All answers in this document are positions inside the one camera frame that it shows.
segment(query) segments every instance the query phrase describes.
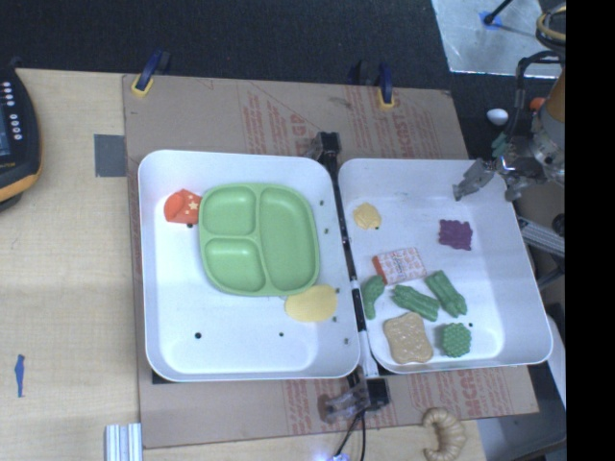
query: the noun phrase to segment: green divided plate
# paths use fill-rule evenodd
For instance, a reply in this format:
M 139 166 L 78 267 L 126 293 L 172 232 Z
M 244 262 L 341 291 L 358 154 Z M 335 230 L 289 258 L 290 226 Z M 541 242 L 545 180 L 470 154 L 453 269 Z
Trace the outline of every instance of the green divided plate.
M 286 186 L 233 183 L 207 191 L 199 208 L 199 238 L 205 272 L 223 292 L 292 295 L 318 277 L 311 207 Z

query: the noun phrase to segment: yellow toy cookie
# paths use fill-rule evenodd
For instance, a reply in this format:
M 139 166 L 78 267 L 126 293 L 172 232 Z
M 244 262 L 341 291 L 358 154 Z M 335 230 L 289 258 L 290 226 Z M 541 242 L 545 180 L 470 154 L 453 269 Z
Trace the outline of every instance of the yellow toy cookie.
M 383 327 L 391 356 L 398 364 L 424 363 L 433 357 L 423 318 L 416 312 L 391 318 L 384 322 Z
M 284 303 L 286 314 L 304 323 L 331 318 L 337 309 L 337 293 L 330 285 L 313 285 L 301 294 L 288 296 Z
M 355 222 L 362 229 L 377 229 L 382 224 L 382 217 L 378 213 L 378 209 L 368 203 L 359 205 L 353 211 Z

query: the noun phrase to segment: white ball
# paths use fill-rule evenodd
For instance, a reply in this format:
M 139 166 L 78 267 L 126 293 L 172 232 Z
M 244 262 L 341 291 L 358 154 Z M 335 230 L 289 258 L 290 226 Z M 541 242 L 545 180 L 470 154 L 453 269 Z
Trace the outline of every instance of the white ball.
M 487 119 L 494 125 L 501 127 L 508 121 L 508 113 L 504 109 L 490 109 L 487 112 Z

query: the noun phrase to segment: black carpet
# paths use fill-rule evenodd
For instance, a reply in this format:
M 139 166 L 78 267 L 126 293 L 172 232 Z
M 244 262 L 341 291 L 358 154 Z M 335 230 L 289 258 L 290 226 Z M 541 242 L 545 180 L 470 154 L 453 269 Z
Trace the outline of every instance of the black carpet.
M 28 68 L 138 73 L 162 48 L 172 75 L 345 84 L 358 61 L 374 78 L 385 61 L 394 86 L 452 92 L 471 158 L 490 157 L 499 132 L 485 112 L 514 102 L 513 77 L 449 71 L 431 0 L 0 0 L 0 12 L 0 63 Z M 552 85 L 531 80 L 529 96 Z

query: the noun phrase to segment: toy bread slice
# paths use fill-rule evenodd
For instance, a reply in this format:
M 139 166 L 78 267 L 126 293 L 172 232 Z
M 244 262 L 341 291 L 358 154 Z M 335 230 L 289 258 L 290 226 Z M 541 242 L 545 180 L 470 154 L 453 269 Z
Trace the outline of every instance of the toy bread slice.
M 398 364 L 423 363 L 433 357 L 433 347 L 425 333 L 425 323 L 416 312 L 407 312 L 389 319 L 383 327 L 391 356 Z

